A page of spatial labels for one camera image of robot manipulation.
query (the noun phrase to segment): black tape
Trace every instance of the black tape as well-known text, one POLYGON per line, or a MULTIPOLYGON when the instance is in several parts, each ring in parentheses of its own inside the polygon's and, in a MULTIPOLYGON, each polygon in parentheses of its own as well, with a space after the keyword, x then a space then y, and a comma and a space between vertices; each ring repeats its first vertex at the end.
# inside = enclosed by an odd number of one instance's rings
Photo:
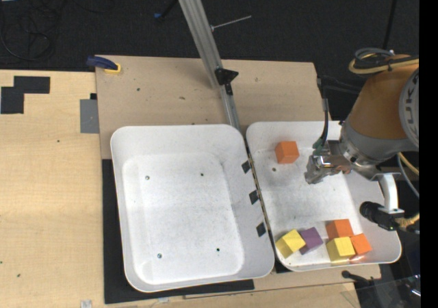
POLYGON ((251 205, 254 205, 259 199, 259 195, 257 194, 257 190, 250 192, 249 199, 251 200, 251 205))
POLYGON ((21 89, 25 94, 49 94, 50 77, 14 77, 14 88, 21 89))
POLYGON ((14 86, 1 88, 0 114, 23 114, 25 94, 50 93, 50 77, 14 76, 14 86))
POLYGON ((266 232, 265 223, 261 222, 259 225, 257 225, 257 233, 260 236, 262 236, 266 232))
POLYGON ((242 169, 244 170, 245 174, 251 169, 249 161, 246 161, 244 164, 242 164, 242 169))
POLYGON ((22 114, 25 109, 25 95, 21 89, 4 86, 1 89, 0 114, 22 114))

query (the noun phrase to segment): black cable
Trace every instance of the black cable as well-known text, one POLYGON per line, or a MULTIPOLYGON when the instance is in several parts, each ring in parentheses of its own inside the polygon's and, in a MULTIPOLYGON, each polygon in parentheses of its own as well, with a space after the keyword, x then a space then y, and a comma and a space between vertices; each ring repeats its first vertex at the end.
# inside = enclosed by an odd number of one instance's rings
POLYGON ((15 52, 13 52, 9 46, 6 44, 5 41, 5 14, 4 14, 4 10, 3 10, 3 2, 0 1, 0 19, 1 19, 1 25, 0 25, 0 42, 3 45, 3 47, 5 48, 5 50, 12 56, 20 59, 20 60, 26 60, 26 61, 36 61, 36 60, 45 60, 46 58, 49 58, 52 53, 53 53, 53 46, 52 46, 52 42, 50 40, 50 37, 48 37, 48 35, 40 33, 40 32, 29 32, 29 34, 33 35, 33 36, 40 36, 43 39, 46 39, 49 41, 49 44, 47 45, 47 47, 40 53, 38 54, 36 57, 26 57, 26 56, 22 56, 19 55, 15 52))
POLYGON ((383 41, 382 48, 386 49, 389 42, 389 36, 391 35, 392 23, 394 21, 394 14, 396 13, 397 0, 392 0, 391 10, 389 11, 388 24, 386 27, 385 39, 383 41))
POLYGON ((168 13, 174 8, 174 6, 178 3, 178 0, 172 0, 167 8, 161 13, 155 13, 154 17, 157 21, 164 21, 168 13))
POLYGON ((326 89, 326 90, 327 89, 335 90, 335 91, 338 91, 338 92, 346 92, 347 94, 352 94, 352 95, 359 95, 359 93, 360 93, 360 90, 350 90, 350 89, 340 88, 340 87, 337 87, 337 86, 325 85, 324 89, 326 89))
POLYGON ((373 277, 371 277, 371 280, 368 281, 364 277, 361 277, 359 275, 350 273, 348 270, 343 270, 341 275, 345 279, 352 279, 354 281, 358 281, 358 282, 364 283, 367 286, 373 286, 374 285, 374 278, 373 277))
POLYGON ((324 147, 326 141, 327 141, 327 135, 329 134, 329 100, 327 99, 326 95, 326 89, 323 86, 322 87, 322 102, 323 102, 323 109, 324 109, 324 128, 322 130, 322 134, 320 136, 320 146, 324 147))
POLYGON ((356 90, 357 93, 359 93, 360 90, 362 89, 362 86, 354 86, 354 85, 348 84, 344 81, 340 81, 337 78, 331 77, 329 75, 322 75, 322 76, 320 76, 320 79, 334 81, 336 84, 339 84, 340 86, 345 86, 347 88, 350 88, 351 90, 356 90))
POLYGON ((367 70, 384 66, 390 70, 391 65, 393 64, 402 64, 420 58, 419 55, 410 55, 388 60, 391 56, 394 56, 394 53, 388 50, 372 47, 362 48, 355 52, 355 59, 352 68, 357 70, 367 70))
MULTIPOLYGON (((82 10, 102 14, 109 12, 115 6, 114 0, 108 0, 110 6, 103 10, 95 10, 87 8, 80 4, 77 0, 26 0, 29 2, 29 7, 25 15, 20 17, 17 21, 21 31, 28 35, 27 52, 31 53, 31 48, 34 47, 37 40, 43 39, 47 45, 44 49, 36 55, 24 56, 16 51, 11 50, 7 42, 7 34, 11 32, 12 27, 6 27, 5 10, 3 3, 0 2, 0 43, 5 50, 13 57, 23 61, 41 61, 51 57, 55 52, 55 39, 59 36, 57 33, 62 19, 62 12, 68 3, 73 2, 82 10)), ((3 64, 15 64, 18 62, 7 60, 5 57, 0 57, 0 62, 3 64)))

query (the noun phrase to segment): black floor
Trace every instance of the black floor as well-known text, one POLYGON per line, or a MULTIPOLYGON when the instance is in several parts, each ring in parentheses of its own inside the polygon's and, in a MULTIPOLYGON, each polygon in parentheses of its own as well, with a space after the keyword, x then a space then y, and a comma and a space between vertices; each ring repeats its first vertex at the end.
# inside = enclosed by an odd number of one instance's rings
MULTIPOLYGON (((164 21, 155 18, 172 1, 3 0, 0 68, 93 70, 86 59, 94 54, 199 57, 179 4, 164 21)), ((345 119, 364 83, 348 72, 356 50, 386 45, 396 53, 419 53, 420 0, 202 2, 212 25, 251 16, 215 30, 222 59, 313 62, 333 120, 345 119)), ((419 155, 409 157, 418 166, 419 155)), ((400 205, 414 214, 419 201, 400 185, 400 205)), ((383 280, 419 274, 420 236, 400 237, 404 253, 396 264, 382 266, 383 280)))

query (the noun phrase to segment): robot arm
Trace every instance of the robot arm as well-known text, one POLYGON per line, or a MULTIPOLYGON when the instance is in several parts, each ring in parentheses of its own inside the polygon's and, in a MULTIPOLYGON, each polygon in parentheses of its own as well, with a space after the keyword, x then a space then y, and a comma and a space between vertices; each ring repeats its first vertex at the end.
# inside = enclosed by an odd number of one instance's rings
POLYGON ((363 205, 361 213, 381 214, 380 226, 394 230, 392 220, 403 215, 398 209, 397 189, 393 176, 384 175, 378 165, 399 152, 419 151, 419 64, 418 56, 394 55, 380 49, 362 49, 350 63, 350 70, 369 76, 347 119, 339 140, 324 138, 314 144, 305 179, 319 183, 328 175, 355 171, 378 181, 385 205, 377 210, 363 205))

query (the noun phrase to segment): wooden table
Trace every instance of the wooden table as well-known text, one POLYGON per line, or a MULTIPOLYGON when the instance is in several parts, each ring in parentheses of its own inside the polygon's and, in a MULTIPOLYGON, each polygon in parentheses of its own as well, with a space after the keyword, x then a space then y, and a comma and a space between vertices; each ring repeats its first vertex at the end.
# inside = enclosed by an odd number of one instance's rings
MULTIPOLYGON (((111 158, 109 138, 120 125, 225 123, 222 101, 200 59, 108 58, 122 64, 119 77, 101 69, 0 70, 3 87, 13 86, 17 75, 51 78, 49 94, 25 94, 24 114, 0 114, 0 307, 160 303, 104 303, 101 160, 111 158), (101 134, 81 133, 79 101, 95 92, 101 134), (143 107, 143 114, 136 115, 131 101, 141 103, 136 110, 143 107)), ((233 91, 243 130, 260 120, 322 120, 313 64, 223 63, 240 72, 233 91)), ((251 292, 168 301, 172 307, 351 307, 355 288, 341 271, 274 270, 255 279, 251 292)), ((381 275, 378 265, 355 266, 355 274, 381 275)))

